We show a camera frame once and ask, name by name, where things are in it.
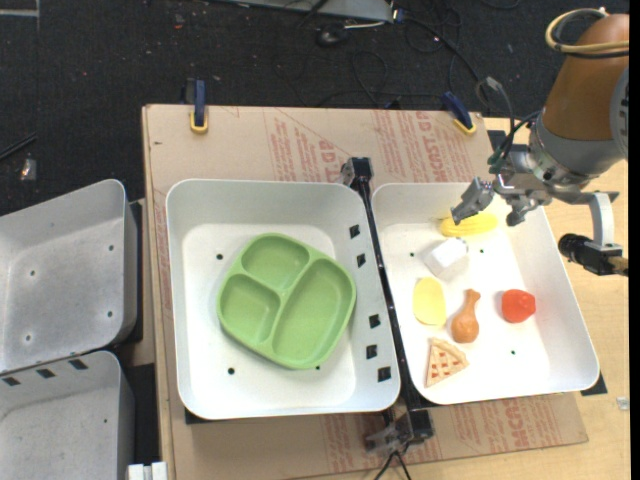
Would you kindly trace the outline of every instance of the yellow oval object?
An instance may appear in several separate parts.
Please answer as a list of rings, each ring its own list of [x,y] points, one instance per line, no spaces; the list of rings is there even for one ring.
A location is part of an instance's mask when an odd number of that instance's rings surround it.
[[[444,236],[468,236],[486,233],[498,227],[498,217],[493,213],[476,213],[463,219],[456,226],[451,217],[447,217],[440,224],[440,232]]]
[[[413,314],[426,325],[444,325],[447,309],[440,282],[433,277],[425,277],[413,289]]]

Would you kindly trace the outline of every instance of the black floor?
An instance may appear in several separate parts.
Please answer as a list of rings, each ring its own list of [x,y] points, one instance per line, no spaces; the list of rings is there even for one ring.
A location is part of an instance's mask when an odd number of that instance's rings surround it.
[[[0,151],[36,137],[0,160],[0,215],[105,178],[143,197],[140,110],[178,103],[189,77],[206,81],[209,104],[439,109],[451,90],[470,110],[500,115],[502,101],[487,108],[475,91],[492,76],[524,116],[544,104],[563,61],[544,42],[549,22],[581,7],[629,11],[629,0],[397,4],[422,24],[352,30],[322,48],[316,29],[335,18],[321,14],[193,0],[0,0]],[[23,179],[26,160],[35,179]]]

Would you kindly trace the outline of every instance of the red toy tomato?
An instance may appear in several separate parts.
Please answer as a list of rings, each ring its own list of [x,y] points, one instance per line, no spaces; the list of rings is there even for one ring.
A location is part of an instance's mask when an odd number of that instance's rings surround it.
[[[524,322],[536,312],[536,298],[524,290],[507,290],[502,294],[502,316],[507,322]]]

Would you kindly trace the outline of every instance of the toy pizza slice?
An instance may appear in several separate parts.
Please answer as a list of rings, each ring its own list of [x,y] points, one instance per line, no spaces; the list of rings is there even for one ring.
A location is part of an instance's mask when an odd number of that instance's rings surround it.
[[[469,361],[462,350],[447,341],[433,338],[427,366],[427,387],[455,375],[467,366]]]

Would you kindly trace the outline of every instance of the wooden table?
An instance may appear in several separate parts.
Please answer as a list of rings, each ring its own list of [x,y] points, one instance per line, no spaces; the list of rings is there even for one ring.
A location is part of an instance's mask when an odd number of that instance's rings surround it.
[[[143,111],[143,141],[146,170],[146,209],[150,236],[151,294],[155,324],[155,359],[158,390],[158,411],[161,438],[161,456],[169,466],[170,478],[174,480],[192,480],[176,475],[174,451],[177,444],[184,442],[178,439],[172,429],[170,396],[175,396],[175,386],[171,385],[171,375],[167,370],[165,325],[170,324],[161,308],[161,272],[158,270],[158,251],[156,243],[155,221],[162,218],[154,208],[154,177],[158,176],[152,168],[151,156],[154,147],[158,146],[158,136],[149,133],[150,113]],[[506,120],[486,119],[487,129],[505,129]],[[212,159],[218,165],[208,173],[211,178],[225,177],[232,169],[228,164],[239,161],[243,155],[251,155],[250,151],[239,151],[239,156],[228,159]],[[176,161],[194,160],[194,177],[206,172],[202,159],[189,156],[189,148],[185,148],[183,158]],[[590,190],[615,190],[620,196],[613,205],[616,242],[628,251],[628,166],[626,162],[616,164],[609,172],[593,182]],[[592,236],[592,223],[588,207],[568,206],[554,202],[545,211],[548,215],[554,236],[558,240],[568,232]],[[592,341],[598,354],[601,371],[608,392],[590,396],[576,394],[577,403],[586,426],[589,441],[585,444],[536,449],[517,453],[483,456],[473,459],[438,461],[409,466],[409,472],[415,479],[510,479],[539,480],[553,479],[615,479],[630,478],[630,411],[625,410],[623,400],[630,395],[629,385],[629,289],[628,279],[620,276],[597,277],[577,264],[567,264],[567,272],[574,288],[575,295],[582,309],[589,328]],[[239,461],[252,461],[252,456],[239,457]],[[372,479],[377,470],[369,472],[357,471],[341,475],[330,475],[317,478]],[[219,478],[211,471],[211,478]],[[404,478],[400,468],[392,468],[385,478]]]

